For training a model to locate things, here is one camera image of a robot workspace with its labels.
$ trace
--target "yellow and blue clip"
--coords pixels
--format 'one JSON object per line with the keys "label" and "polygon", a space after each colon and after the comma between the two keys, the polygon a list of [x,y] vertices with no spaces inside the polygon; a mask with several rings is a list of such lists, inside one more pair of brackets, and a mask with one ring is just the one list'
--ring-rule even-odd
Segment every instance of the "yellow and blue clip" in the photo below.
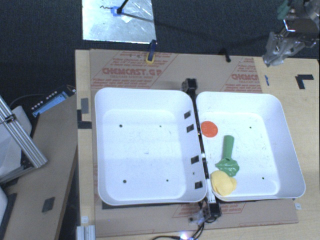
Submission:
{"label": "yellow and blue clip", "polygon": [[157,41],[153,39],[151,41],[151,43],[149,44],[148,53],[146,54],[146,57],[145,57],[145,62],[149,65],[151,65],[155,62],[156,46],[157,46]]}

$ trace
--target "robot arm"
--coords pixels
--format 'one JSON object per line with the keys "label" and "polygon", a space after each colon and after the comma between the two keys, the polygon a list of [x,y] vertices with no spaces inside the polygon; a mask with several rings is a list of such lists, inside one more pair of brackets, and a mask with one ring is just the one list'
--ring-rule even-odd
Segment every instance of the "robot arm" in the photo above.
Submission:
{"label": "robot arm", "polygon": [[312,48],[319,41],[320,0],[304,0],[301,8],[291,8],[292,0],[278,9],[278,19],[284,28],[279,33],[270,32],[266,44],[266,54],[262,56],[269,67],[282,64],[288,56],[293,56],[303,48]]}

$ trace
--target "dark floor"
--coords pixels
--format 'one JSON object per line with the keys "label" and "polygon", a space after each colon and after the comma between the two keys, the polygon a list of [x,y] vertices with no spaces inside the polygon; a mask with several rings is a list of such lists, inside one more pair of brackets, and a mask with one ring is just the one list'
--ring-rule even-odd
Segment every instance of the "dark floor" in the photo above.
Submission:
{"label": "dark floor", "polygon": [[[261,56],[284,0],[152,0],[157,51]],[[294,0],[293,5],[303,0]],[[82,40],[82,0],[0,0],[0,95],[10,104],[29,94],[75,85],[75,50],[145,51],[147,45]],[[319,45],[295,57],[319,59]],[[32,104],[37,97],[15,105]],[[73,239],[77,188],[66,210],[61,240]]]}

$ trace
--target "white plastic tray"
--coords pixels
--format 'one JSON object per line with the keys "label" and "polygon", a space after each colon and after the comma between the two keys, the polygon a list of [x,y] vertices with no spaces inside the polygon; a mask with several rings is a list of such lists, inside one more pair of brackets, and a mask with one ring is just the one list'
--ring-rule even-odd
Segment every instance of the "white plastic tray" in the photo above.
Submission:
{"label": "white plastic tray", "polygon": [[218,170],[223,138],[234,137],[232,159],[240,170],[237,187],[221,200],[297,198],[305,182],[280,101],[270,94],[202,92],[196,99],[199,121],[213,122],[215,137],[202,135],[209,173]]}
{"label": "white plastic tray", "polygon": [[202,200],[193,104],[182,91],[104,88],[95,95],[98,192],[110,205]]}
{"label": "white plastic tray", "polygon": [[[305,182],[281,103],[269,94],[202,92],[199,121],[208,172],[217,170],[224,135],[240,166],[226,202],[297,198]],[[98,192],[109,205],[190,203],[207,189],[191,98],[182,91],[104,88],[95,95]]]}

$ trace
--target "silver metal sheet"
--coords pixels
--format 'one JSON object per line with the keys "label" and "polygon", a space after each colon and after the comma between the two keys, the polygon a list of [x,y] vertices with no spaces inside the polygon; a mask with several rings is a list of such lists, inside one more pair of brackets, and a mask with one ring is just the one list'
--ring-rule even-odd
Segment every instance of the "silver metal sheet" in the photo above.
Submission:
{"label": "silver metal sheet", "polygon": [[151,0],[129,0],[122,15],[112,14],[124,1],[82,0],[83,39],[139,44],[157,40]]}

